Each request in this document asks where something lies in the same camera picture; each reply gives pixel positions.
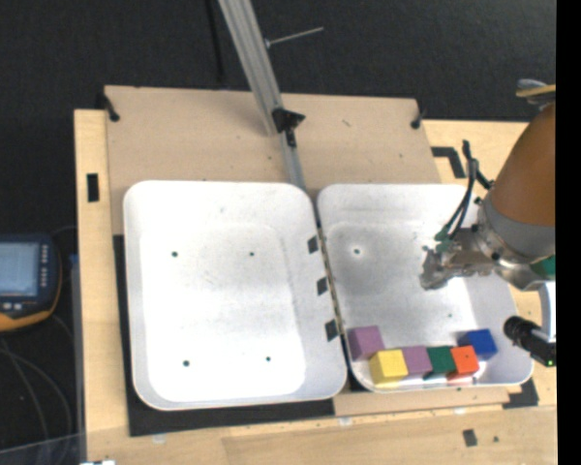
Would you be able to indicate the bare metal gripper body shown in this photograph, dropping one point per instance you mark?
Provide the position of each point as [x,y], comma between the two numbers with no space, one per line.
[469,259]

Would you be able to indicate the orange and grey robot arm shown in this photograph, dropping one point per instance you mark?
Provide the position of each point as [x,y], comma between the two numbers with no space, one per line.
[528,172]

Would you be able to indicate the white plastic tray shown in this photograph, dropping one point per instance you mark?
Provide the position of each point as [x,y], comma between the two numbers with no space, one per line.
[223,298]
[392,284]

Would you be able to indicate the blue cube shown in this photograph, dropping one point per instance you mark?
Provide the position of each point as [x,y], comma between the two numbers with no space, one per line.
[481,342]

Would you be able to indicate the orange cube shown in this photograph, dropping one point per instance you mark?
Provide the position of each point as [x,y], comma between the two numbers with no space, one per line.
[465,359]

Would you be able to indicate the green cube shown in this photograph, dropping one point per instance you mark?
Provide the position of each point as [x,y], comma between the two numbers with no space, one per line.
[440,358]

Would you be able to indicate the purple cube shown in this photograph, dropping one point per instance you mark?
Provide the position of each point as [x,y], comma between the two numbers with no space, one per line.
[365,341]
[417,359]

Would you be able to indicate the yellow cube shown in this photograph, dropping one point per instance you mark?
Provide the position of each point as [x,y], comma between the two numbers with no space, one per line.
[388,365]

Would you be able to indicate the pale wood board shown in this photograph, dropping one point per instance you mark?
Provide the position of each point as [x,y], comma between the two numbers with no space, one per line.
[198,133]

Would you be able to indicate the black cylinder on white bracket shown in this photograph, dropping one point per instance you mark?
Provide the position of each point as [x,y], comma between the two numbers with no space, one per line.
[528,336]

